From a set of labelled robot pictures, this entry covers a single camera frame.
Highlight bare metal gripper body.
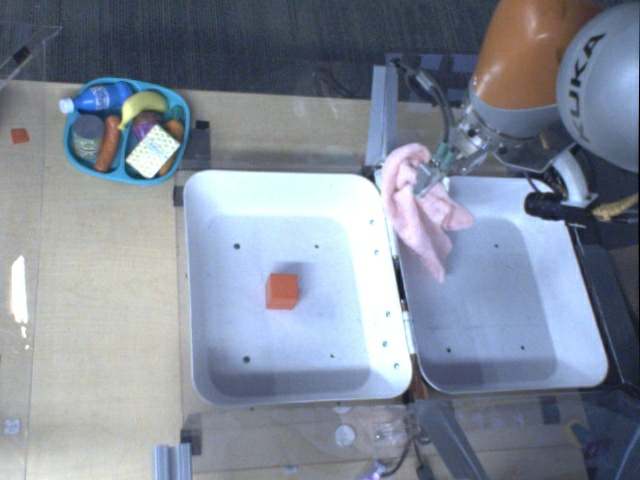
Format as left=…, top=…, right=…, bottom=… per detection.
left=430, top=107, right=503, bottom=178

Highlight pink cloth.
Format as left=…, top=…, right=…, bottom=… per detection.
left=380, top=142, right=476, bottom=285

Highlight thin black and white rod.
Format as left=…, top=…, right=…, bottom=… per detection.
left=383, top=202, right=417, bottom=357

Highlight white plastic tray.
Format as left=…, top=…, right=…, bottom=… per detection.
left=393, top=174, right=611, bottom=396
left=182, top=169, right=415, bottom=409

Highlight red cube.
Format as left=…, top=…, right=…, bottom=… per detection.
left=264, top=272, right=301, bottom=312

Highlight orange carrot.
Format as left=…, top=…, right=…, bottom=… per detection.
left=157, top=118, right=187, bottom=177

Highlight white and yellow carton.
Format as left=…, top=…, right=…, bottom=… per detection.
left=124, top=123, right=182, bottom=180

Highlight purple grapes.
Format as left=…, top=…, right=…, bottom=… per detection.
left=130, top=110, right=164, bottom=142

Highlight yellow banana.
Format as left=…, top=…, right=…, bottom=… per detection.
left=117, top=89, right=170, bottom=131

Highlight blue divided plate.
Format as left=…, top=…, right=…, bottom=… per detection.
left=62, top=77, right=192, bottom=187

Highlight red sausage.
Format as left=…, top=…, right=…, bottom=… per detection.
left=93, top=114, right=123, bottom=174

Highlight blue plastic bottle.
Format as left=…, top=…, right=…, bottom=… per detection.
left=58, top=80, right=136, bottom=116

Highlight small green can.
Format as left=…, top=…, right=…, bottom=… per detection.
left=70, top=113, right=106, bottom=163

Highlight black cylinder on white bracket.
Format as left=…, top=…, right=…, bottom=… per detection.
left=523, top=148, right=600, bottom=227

